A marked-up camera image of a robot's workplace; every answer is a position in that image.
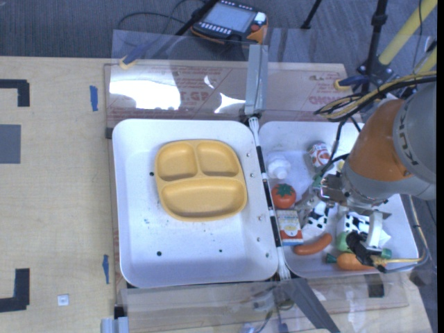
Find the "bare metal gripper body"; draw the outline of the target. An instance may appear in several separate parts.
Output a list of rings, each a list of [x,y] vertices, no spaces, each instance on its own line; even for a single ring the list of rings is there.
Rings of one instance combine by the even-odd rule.
[[[315,176],[314,193],[320,200],[328,205],[333,206],[334,203],[343,207],[348,205],[348,196],[344,190],[340,172]]]

